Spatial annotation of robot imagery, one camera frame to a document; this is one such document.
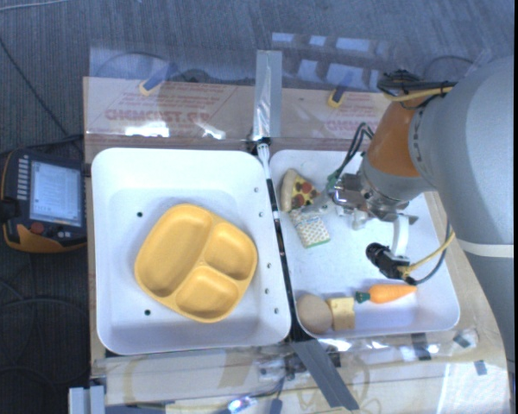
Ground yellow cheese wedge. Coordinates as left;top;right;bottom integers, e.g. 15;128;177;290
325;296;357;332

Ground black cylinder on white bracket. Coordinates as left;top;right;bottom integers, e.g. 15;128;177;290
365;216;415;281

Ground toy pizza slice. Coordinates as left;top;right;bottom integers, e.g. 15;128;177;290
280;168;322;214

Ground tan round bread roll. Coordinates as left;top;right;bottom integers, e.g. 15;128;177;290
296;292;333;336

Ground yellow divided plate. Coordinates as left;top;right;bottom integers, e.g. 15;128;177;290
133;203;259;323

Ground white plastic tray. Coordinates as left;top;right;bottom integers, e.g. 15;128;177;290
268;148;461;341
90;147;293;356

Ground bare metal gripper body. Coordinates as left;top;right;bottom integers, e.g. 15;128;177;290
335;172;420;224

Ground white packet with green print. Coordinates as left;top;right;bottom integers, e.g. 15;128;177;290
288;207;332;249

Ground orange toy carrot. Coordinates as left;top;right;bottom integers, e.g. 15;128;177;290
355;283;418;305

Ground brown cardboard board red print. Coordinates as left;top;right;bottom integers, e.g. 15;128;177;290
82;75;507;364

